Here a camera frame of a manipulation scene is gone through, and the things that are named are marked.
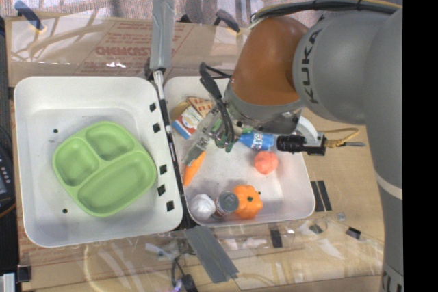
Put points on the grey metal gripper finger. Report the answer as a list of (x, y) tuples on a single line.
[(197, 148)]

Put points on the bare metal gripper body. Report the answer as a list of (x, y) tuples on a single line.
[(279, 124)]

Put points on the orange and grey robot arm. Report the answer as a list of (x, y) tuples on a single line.
[(328, 72)]

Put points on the orange carrot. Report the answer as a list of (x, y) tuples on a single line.
[(192, 170)]

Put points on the white blue red carton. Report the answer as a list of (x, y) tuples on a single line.
[(186, 123)]

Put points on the blue bottle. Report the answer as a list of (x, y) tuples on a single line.
[(256, 141)]

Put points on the thin black and white rod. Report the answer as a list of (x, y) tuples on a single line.
[(170, 142)]

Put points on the pink round fruit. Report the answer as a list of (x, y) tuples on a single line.
[(266, 162)]

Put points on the tan pizza slice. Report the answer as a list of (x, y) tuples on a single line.
[(202, 106)]

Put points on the tan bread piece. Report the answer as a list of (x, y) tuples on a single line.
[(178, 109)]

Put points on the white plastic tray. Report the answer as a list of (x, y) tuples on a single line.
[(232, 174), (102, 99)]

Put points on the white garlic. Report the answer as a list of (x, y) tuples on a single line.
[(202, 206)]

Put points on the red and white can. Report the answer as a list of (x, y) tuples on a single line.
[(226, 203)]

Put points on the orange pumpkin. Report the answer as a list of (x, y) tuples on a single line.
[(247, 203)]

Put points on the green divided plate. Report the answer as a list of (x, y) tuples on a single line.
[(113, 181)]

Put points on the brown cardboard board red print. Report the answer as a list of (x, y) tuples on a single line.
[(123, 48)]

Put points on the black cylinder on white bracket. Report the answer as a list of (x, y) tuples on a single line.
[(291, 143)]

